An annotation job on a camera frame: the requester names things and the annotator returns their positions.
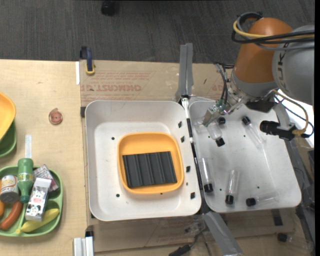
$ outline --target clear plastic tube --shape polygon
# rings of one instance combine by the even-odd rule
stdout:
[[[202,185],[204,192],[210,193],[214,191],[214,181],[212,178],[212,171],[210,168],[210,161],[208,158],[198,159],[199,169],[201,173]]]
[[[247,116],[242,119],[242,123],[244,125],[244,129],[246,130],[248,137],[252,140],[254,145],[257,148],[261,147],[262,144],[266,141],[266,139],[263,138],[263,133],[259,130],[259,126],[252,123]]]
[[[245,203],[248,207],[253,207],[255,205],[267,205],[272,203],[277,203],[280,201],[280,196],[277,191],[270,191],[262,194],[257,194],[253,197],[246,199]]]
[[[210,123],[207,127],[203,125],[202,119],[196,120],[193,126],[198,134],[209,133],[210,138],[215,141],[218,147],[221,147],[225,144],[225,141],[222,138],[223,133],[219,126],[225,123],[225,118],[221,117]]]
[[[227,205],[232,205],[234,203],[234,198],[238,193],[238,183],[239,183],[239,172],[232,170],[229,174],[227,186],[226,186],[226,195],[225,203]]]
[[[298,250],[299,252],[311,253],[314,249],[314,243],[304,237],[297,236],[295,234],[277,234],[278,241],[290,247],[292,250]]]

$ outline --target green bowl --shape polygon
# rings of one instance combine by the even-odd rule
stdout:
[[[15,121],[13,120],[8,131],[5,133],[2,140],[0,140],[0,158],[10,154],[12,150],[14,150],[16,144],[17,144],[16,124],[15,124]]]
[[[27,203],[23,205],[22,212],[19,216],[19,218],[15,221],[15,223],[7,230],[2,230],[0,229],[0,236],[5,236],[5,237],[36,237],[36,236],[41,236],[45,235],[49,232],[51,232],[59,223],[60,217],[61,217],[61,212],[62,212],[62,205],[63,205],[63,184],[60,176],[52,169],[49,169],[51,175],[53,176],[54,180],[59,186],[59,189],[49,193],[48,195],[48,200],[45,206],[45,211],[49,209],[54,209],[58,208],[59,209],[59,214],[58,216],[50,221],[49,223],[45,224],[42,227],[37,228],[36,230],[28,233],[21,232],[20,234],[16,233],[16,229],[20,229],[22,225],[25,223],[25,212],[27,208]],[[13,166],[7,166],[2,169],[0,169],[0,179],[2,179],[6,175],[18,175],[18,166],[13,165]],[[9,215],[11,209],[12,209],[13,204],[5,204],[4,206],[4,213],[2,218],[0,218],[0,223]]]

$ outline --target yellow bowl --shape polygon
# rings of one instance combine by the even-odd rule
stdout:
[[[6,95],[0,92],[0,141],[6,135],[16,116],[16,106]]]
[[[170,152],[176,183],[155,184],[128,187],[123,156]],[[178,189],[184,181],[184,169],[179,145],[176,140],[164,132],[136,132],[123,136],[117,146],[118,170],[121,182],[126,190],[134,194],[160,194]]]

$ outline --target green bottle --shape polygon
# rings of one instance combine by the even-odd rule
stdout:
[[[20,202],[26,204],[30,199],[30,190],[34,185],[34,162],[31,158],[18,161],[17,185],[21,191]]]

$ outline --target small can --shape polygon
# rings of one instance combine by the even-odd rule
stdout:
[[[14,175],[6,175],[1,179],[1,194],[0,200],[5,204],[13,204],[18,201],[19,189],[18,179]]]

